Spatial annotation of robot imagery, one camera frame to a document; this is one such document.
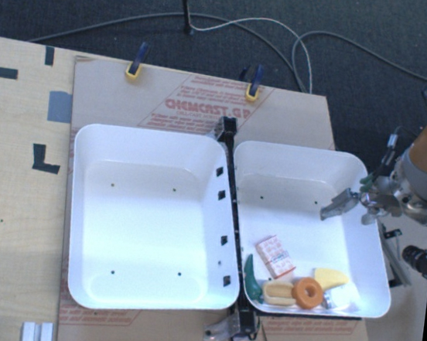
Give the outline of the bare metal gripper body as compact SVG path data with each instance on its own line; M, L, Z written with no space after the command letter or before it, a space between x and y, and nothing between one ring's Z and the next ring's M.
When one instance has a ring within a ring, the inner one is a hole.
M379 212L378 218L405 215L427 227L427 201L416 193L407 179L366 176L360 180L360 203L366 212Z

